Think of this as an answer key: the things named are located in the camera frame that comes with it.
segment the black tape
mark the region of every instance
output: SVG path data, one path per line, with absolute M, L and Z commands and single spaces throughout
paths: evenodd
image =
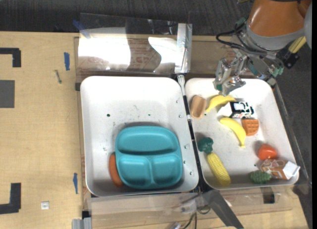
M 15 81 L 0 80 L 0 108 L 14 108 Z
M 0 214 L 17 213 L 21 209 L 21 183 L 11 183 L 10 202 L 0 204 Z
M 19 48 L 0 48 L 0 55 L 12 55 L 12 67 L 21 67 L 21 50 Z

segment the plastic wrap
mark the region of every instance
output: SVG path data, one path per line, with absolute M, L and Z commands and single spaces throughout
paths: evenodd
M 77 82 L 91 75 L 156 74 L 190 70 L 191 24 L 81 14 Z
M 197 193 L 109 196 L 88 199 L 93 228 L 120 228 L 188 221 Z

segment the dark floor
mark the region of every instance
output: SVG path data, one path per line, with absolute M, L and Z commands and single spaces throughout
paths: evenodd
M 232 30 L 240 17 L 247 17 L 250 3 L 237 5 L 237 0 L 2 0 L 0 30 L 2 31 L 65 31 L 77 32 L 73 19 L 80 13 L 107 14 L 148 19 L 188 22 L 201 13 L 208 25 L 194 26 L 194 35 L 216 35 Z M 278 78 L 290 124 L 298 141 L 312 182 L 312 51 L 301 48 L 300 60 Z M 310 228 L 312 220 L 312 184 L 301 201 Z

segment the teal divided plate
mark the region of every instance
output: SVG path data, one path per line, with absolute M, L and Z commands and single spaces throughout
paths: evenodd
M 175 185 L 183 164 L 176 135 L 158 126 L 128 127 L 115 141 L 115 157 L 122 182 L 136 189 L 158 189 Z

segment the red tomato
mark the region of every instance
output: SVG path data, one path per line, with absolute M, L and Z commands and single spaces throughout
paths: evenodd
M 276 159 L 277 151 L 272 146 L 263 144 L 259 149 L 258 157 L 260 160 Z

